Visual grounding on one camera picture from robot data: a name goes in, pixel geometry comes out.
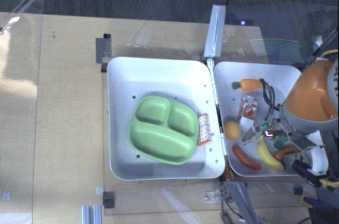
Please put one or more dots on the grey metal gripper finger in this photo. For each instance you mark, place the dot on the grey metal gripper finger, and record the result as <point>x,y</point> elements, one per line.
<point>247,137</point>
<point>257,133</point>

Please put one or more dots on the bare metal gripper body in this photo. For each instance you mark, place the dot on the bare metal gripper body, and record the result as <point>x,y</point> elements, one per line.
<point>296,139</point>

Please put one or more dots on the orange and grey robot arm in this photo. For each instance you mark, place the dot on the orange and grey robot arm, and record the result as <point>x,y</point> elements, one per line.
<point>310,96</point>

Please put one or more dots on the green broccoli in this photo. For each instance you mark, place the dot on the green broccoli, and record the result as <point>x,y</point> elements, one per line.
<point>280,143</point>

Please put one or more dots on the orange ball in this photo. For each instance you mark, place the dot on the orange ball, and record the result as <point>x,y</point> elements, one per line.
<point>232,130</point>

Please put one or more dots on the red sausage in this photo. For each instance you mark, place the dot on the red sausage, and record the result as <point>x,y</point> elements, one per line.
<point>284,152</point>
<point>245,159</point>

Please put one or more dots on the tall orange and white carton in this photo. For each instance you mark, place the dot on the tall orange and white carton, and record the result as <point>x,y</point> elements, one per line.
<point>248,111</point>

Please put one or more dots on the yellow banana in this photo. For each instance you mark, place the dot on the yellow banana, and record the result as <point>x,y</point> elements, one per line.
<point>266,155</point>

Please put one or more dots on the small orange and white carton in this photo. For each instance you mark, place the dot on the small orange and white carton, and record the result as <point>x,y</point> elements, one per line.
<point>204,129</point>

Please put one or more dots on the orange carrot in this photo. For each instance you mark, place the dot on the orange carrot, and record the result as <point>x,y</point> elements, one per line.
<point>250,84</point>

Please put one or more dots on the white plastic tray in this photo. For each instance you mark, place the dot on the white plastic tray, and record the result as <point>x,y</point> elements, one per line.
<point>278,77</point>
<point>159,77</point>

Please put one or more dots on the green divided plate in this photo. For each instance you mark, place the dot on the green divided plate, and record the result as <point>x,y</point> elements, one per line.
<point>161,135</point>

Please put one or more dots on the black cylinder on white bracket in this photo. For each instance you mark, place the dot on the black cylinder on white bracket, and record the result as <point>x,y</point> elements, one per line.
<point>316,158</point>

